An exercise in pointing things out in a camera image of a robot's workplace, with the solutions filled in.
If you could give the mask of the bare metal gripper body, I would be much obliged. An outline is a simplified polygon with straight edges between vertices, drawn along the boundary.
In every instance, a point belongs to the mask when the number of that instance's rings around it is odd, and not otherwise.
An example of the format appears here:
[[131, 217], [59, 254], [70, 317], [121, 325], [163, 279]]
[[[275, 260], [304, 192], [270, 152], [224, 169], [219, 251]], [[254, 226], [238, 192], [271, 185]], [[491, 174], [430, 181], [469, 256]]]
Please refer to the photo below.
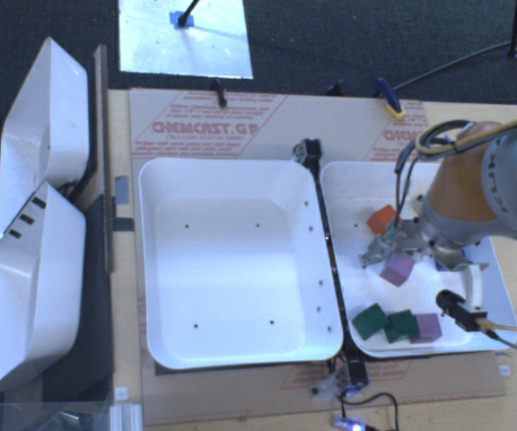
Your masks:
[[400, 223], [394, 220], [394, 224], [387, 227], [387, 244], [414, 261], [430, 257], [448, 271], [462, 271], [473, 264], [464, 256], [462, 247], [447, 243], [429, 223], [419, 219]]

